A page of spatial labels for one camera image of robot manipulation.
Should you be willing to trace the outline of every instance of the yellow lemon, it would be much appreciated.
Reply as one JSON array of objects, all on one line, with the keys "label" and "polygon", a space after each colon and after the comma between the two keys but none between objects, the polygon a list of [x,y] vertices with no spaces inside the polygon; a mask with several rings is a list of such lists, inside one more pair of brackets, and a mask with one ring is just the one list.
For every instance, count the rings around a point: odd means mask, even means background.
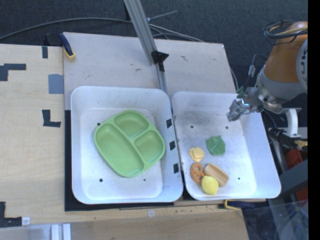
[{"label": "yellow lemon", "polygon": [[209,195],[215,195],[219,189],[219,183],[216,178],[212,176],[204,176],[201,181],[203,191]]}]

